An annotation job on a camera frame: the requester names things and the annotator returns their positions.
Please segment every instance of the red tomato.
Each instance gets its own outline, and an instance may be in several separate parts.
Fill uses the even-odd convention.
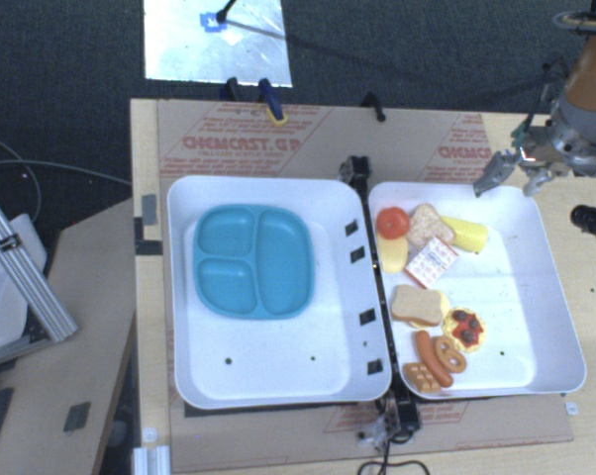
[[[384,239],[396,239],[408,232],[410,219],[400,208],[386,208],[377,214],[375,226]]]

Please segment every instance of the cardboard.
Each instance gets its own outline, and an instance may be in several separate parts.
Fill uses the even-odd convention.
[[[274,127],[259,104],[159,101],[161,219],[170,185],[188,174],[336,178],[350,155],[371,159],[370,184],[470,183],[491,156],[481,115],[285,106]],[[190,413],[172,382],[167,223],[162,224],[170,445],[173,473],[372,456],[357,433],[377,418],[373,403],[290,410]],[[421,405],[423,427],[393,453],[487,448],[572,439],[557,395]]]

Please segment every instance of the pretzel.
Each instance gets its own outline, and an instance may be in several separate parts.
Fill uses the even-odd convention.
[[[454,342],[446,335],[438,336],[433,343],[435,355],[450,373],[462,373],[467,367],[467,361],[462,353],[454,348]]]

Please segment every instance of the blue clamp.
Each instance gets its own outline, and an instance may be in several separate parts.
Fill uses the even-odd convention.
[[[278,96],[267,78],[258,81],[258,90],[260,91],[259,101],[264,100],[267,103],[267,116],[276,127],[282,127],[287,123],[287,116],[282,112],[282,106]]]
[[[201,23],[203,29],[210,34],[221,32],[222,30],[226,30],[228,28],[227,23],[219,23],[216,12],[201,13],[199,15],[199,22]]]

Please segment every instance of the bread slice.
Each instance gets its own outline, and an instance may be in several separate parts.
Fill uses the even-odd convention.
[[[410,219],[410,229],[406,238],[416,249],[421,250],[434,236],[445,244],[453,244],[456,233],[442,221],[431,204],[422,204]]]
[[[390,313],[397,321],[433,327],[438,326],[444,319],[441,305],[442,294],[438,290],[398,285]]]

